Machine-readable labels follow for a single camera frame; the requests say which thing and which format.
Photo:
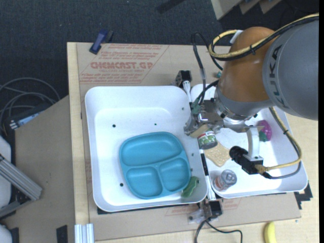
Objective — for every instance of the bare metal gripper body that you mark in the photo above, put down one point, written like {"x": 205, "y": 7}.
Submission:
{"x": 215, "y": 115}

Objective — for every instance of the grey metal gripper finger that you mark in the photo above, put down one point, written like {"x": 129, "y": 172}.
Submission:
{"x": 217, "y": 129}
{"x": 190, "y": 128}

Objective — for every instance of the tan toy wedge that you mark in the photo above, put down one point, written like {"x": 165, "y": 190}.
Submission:
{"x": 199, "y": 131}

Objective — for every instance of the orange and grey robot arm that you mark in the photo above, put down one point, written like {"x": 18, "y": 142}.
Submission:
{"x": 253, "y": 80}

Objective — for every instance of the green peas can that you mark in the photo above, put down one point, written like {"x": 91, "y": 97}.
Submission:
{"x": 208, "y": 141}

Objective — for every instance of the tan toast slice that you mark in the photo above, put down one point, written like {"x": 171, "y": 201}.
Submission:
{"x": 218, "y": 155}

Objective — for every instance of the thin black and white rod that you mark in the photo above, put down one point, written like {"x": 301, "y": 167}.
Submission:
{"x": 205, "y": 168}

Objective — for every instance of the purple grapes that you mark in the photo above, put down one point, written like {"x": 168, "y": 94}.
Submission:
{"x": 266, "y": 131}

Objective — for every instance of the blue divided plate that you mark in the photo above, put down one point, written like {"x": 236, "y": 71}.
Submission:
{"x": 154, "y": 164}

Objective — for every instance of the silver and red can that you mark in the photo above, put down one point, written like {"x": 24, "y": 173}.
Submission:
{"x": 225, "y": 180}

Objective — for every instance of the white plastic tray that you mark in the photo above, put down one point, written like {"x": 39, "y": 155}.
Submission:
{"x": 273, "y": 166}
{"x": 141, "y": 110}

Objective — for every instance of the green toy pickle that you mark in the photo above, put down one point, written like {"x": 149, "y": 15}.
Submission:
{"x": 190, "y": 186}

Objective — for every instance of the brown cardboard board, red print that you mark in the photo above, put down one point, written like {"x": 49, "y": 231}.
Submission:
{"x": 121, "y": 67}

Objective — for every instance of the yellow banana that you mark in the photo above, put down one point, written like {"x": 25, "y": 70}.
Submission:
{"x": 269, "y": 233}

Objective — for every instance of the black cylinder on white bracket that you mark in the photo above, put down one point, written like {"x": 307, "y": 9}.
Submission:
{"x": 249, "y": 161}

